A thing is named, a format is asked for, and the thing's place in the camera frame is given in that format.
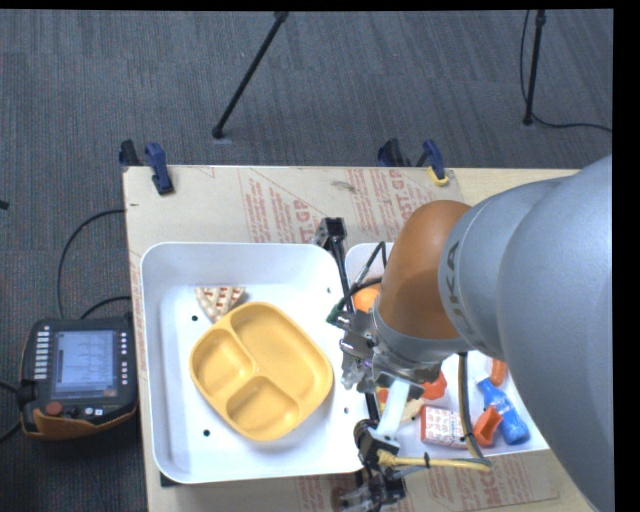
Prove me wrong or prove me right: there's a thin black rod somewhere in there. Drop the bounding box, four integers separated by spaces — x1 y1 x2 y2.
323 234 382 422

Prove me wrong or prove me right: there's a blue bottle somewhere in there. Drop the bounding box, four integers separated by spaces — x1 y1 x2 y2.
475 376 531 446

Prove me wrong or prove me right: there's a yellow divided plate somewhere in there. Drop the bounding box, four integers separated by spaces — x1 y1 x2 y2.
188 300 335 443

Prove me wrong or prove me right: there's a black cylinder on white bracket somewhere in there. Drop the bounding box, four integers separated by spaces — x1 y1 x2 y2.
353 378 411 469

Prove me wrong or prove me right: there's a beige pizza slice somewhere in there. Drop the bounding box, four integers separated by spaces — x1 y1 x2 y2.
194 284 249 324

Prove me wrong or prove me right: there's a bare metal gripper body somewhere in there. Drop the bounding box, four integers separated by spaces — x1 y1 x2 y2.
338 310 444 390

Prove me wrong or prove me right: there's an orange round fruit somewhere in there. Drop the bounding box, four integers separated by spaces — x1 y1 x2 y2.
351 286 382 314

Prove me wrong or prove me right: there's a red and white carton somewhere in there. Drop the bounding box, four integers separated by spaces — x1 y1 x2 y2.
419 405 470 450

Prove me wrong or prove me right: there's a black tripod leg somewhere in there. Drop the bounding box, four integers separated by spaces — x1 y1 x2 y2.
211 10 291 140
521 9 548 127

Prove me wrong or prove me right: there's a white plastic tray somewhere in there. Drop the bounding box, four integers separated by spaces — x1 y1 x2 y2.
139 241 370 486
344 241 552 460

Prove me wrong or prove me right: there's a black block with thin wires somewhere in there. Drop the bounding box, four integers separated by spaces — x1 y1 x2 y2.
337 467 408 512
313 216 347 251

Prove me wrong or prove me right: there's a brown cardboard board red print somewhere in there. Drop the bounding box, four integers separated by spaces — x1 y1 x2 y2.
122 164 584 512

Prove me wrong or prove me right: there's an orange cup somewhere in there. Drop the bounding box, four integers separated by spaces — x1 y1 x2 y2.
471 405 503 448

